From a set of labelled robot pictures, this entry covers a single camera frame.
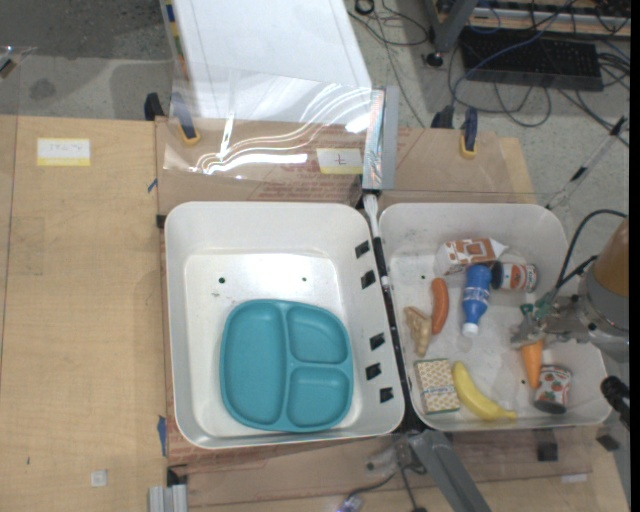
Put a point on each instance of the blue divided plate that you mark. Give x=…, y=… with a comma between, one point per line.
x=255, y=365

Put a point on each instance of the yellow banana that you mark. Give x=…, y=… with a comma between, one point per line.
x=475, y=397

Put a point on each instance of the red and white can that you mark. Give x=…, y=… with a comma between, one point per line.
x=552, y=390

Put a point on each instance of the white plastic tray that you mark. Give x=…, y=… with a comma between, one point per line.
x=210, y=235
x=500, y=350

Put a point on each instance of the brown and white carton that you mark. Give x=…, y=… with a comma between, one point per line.
x=470, y=251

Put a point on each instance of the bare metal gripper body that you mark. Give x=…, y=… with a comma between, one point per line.
x=567, y=320

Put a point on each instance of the blue bottle white cap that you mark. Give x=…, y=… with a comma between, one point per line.
x=476, y=295

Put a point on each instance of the orange sausage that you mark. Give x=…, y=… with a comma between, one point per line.
x=440, y=305

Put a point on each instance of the orange patterned packet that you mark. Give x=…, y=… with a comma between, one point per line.
x=437, y=386

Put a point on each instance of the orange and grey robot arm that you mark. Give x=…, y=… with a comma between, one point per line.
x=611, y=270

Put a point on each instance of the orange and white can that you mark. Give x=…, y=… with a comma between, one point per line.
x=517, y=276

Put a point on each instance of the black cylinder on white bracket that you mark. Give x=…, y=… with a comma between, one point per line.
x=616, y=392

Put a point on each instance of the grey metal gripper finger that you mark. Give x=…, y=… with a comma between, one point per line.
x=525, y=336
x=530, y=314

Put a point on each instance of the orange carrot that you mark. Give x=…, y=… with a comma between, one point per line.
x=533, y=362

